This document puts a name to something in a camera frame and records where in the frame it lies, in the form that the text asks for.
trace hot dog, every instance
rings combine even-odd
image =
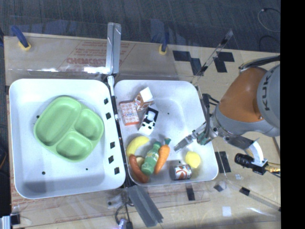
[[[132,168],[133,174],[135,177],[142,183],[147,183],[149,180],[149,176],[145,175],[138,166],[137,157],[135,155],[129,156],[129,164]]]

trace table surface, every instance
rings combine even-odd
[[[45,77],[39,69],[48,70],[50,65],[64,69],[67,67],[63,63],[64,60],[71,55],[79,57],[75,48],[80,42],[98,42],[104,52],[107,42],[105,39],[29,33],[25,33],[25,36],[34,48],[32,51],[22,51],[16,37],[5,37],[5,70],[8,86],[19,78]],[[204,91],[218,100],[238,75],[238,67],[242,63],[276,55],[224,48],[220,66],[212,62],[204,76],[194,78],[194,62],[203,65],[214,52],[214,48],[168,45],[166,54],[161,55],[159,46],[155,43],[122,41],[121,76],[142,78],[147,71],[151,71],[149,75],[154,78],[166,76],[187,81],[195,79],[201,92]],[[270,69],[273,66],[274,63],[270,63],[264,68]],[[29,70],[38,74],[29,74]],[[9,104],[7,97],[10,130]],[[280,164],[280,137],[271,138],[254,132],[244,136],[252,140],[259,139],[264,157],[269,162]],[[234,157],[241,151],[226,144],[221,138],[214,139],[212,144],[215,152],[224,155],[223,161],[227,160],[226,165],[228,164],[230,169],[225,169],[224,173],[220,172],[215,180],[192,183],[195,200],[189,200],[185,184],[148,187],[148,193],[163,216],[163,223],[152,228],[236,229],[244,228],[245,223],[247,228],[280,228],[280,178],[268,172],[261,176],[253,173],[251,169],[237,165]],[[25,199],[14,187],[11,142],[9,150],[12,208],[13,212],[19,211],[21,218],[21,224],[15,225],[14,228],[100,228],[101,224],[104,225],[103,228],[118,228],[114,219],[117,208],[109,206],[109,201],[123,193],[124,188],[50,199]],[[243,188],[250,191],[248,196],[241,193]],[[133,207],[128,207],[128,211],[134,228],[145,228],[138,212]],[[124,210],[120,212],[119,218],[127,218]]]

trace soda can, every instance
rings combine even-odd
[[[171,166],[169,172],[172,180],[186,180],[192,176],[192,168],[188,164]]]

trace toy bottle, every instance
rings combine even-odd
[[[151,175],[159,158],[160,142],[155,142],[152,149],[147,152],[144,163],[141,166],[141,171],[146,175]]]

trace toy lemon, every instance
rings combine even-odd
[[[201,159],[200,159],[200,156],[196,152],[188,151],[185,156],[185,161],[192,168],[197,168],[200,165]]]

